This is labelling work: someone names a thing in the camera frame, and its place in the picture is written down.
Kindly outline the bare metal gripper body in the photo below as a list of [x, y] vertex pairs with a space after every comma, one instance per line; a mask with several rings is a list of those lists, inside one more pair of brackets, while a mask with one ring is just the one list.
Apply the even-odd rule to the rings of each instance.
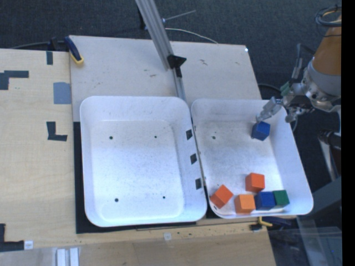
[[281, 87], [284, 107], [289, 114], [305, 114], [315, 109], [335, 112], [334, 102], [341, 98], [340, 75], [304, 75], [301, 81], [294, 79]]

